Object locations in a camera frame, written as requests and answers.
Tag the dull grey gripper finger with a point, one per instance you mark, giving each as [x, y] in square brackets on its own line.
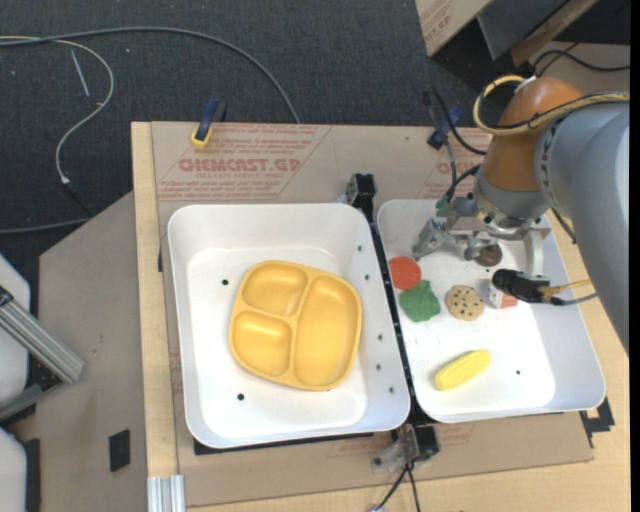
[472, 246]
[431, 237]

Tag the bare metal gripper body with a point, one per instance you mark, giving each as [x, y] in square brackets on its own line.
[465, 216]

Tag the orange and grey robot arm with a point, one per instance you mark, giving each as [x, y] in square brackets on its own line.
[585, 165]

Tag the brown doughnut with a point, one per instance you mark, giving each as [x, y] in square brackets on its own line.
[492, 256]

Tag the red tomato slice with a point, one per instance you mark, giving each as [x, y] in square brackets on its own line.
[405, 272]

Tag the chocolate chip biscuit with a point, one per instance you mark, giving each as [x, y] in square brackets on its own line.
[464, 302]

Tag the white and pink carton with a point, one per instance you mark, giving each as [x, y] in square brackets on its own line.
[500, 298]

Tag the green lettuce leaf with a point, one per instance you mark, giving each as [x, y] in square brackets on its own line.
[419, 302]

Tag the yellow corn cob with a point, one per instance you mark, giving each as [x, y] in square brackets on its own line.
[462, 370]

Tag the white plastic tray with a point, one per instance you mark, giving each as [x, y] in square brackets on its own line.
[510, 380]
[210, 320]

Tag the yellow divided plate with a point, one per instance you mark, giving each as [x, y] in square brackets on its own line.
[295, 325]

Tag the brown cardboard board, red print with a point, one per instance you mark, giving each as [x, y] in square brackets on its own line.
[260, 165]

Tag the black cylinder on white bracket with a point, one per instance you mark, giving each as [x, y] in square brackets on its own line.
[520, 286]

